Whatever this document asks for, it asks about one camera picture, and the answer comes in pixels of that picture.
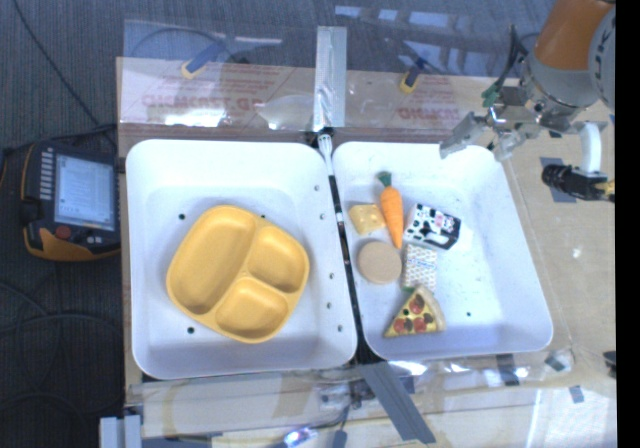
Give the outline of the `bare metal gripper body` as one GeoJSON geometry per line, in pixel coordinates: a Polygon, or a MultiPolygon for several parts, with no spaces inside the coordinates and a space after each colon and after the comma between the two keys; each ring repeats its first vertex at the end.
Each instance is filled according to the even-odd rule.
{"type": "Polygon", "coordinates": [[[524,86],[491,85],[483,92],[485,120],[500,136],[536,137],[542,130],[564,134],[586,110],[524,86]]]}

